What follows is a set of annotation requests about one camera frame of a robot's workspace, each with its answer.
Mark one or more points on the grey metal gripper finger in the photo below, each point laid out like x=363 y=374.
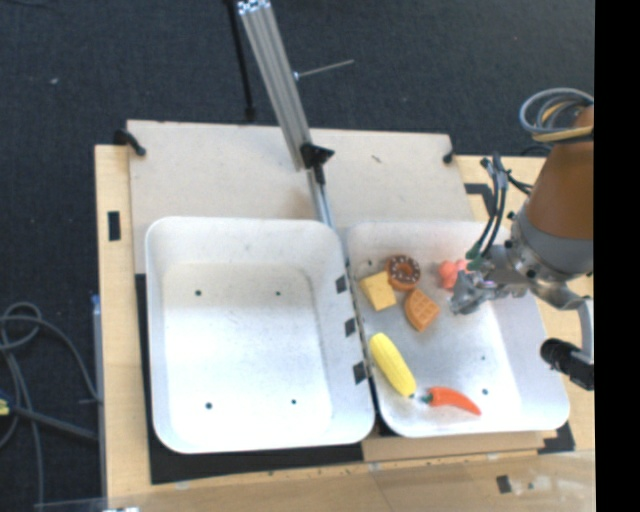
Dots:
x=459 y=303
x=465 y=281

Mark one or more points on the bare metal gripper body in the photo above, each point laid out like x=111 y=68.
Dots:
x=515 y=272

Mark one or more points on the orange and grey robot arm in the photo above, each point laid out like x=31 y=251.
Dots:
x=565 y=200

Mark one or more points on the pink toy food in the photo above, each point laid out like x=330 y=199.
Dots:
x=449 y=274

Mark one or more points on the orange waffle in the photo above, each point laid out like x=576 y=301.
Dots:
x=421 y=310

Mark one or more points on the white plastic tray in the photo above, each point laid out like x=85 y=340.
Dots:
x=460 y=360
x=240 y=350

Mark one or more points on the brown chocolate doughnut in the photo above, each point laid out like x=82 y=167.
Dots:
x=403 y=272

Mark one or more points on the yellow cheese wedge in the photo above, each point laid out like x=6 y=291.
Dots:
x=378 y=291

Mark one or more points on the yellow corn cob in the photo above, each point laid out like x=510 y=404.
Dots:
x=392 y=365

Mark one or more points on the orange carrot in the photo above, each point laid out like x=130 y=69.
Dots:
x=452 y=398

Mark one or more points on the pale flat board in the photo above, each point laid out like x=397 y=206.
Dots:
x=225 y=175

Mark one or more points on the black cylinder on white bracket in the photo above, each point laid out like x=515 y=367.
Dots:
x=565 y=357

